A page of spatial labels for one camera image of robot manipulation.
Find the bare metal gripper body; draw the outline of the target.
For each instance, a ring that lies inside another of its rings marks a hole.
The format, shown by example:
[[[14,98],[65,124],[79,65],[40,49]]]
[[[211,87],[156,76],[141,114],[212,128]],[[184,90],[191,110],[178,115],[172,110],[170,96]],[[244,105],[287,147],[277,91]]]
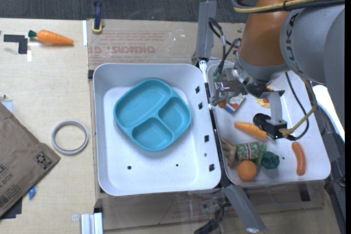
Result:
[[[284,72],[283,67],[215,68],[215,82],[222,92],[249,93],[267,98],[272,84]]]

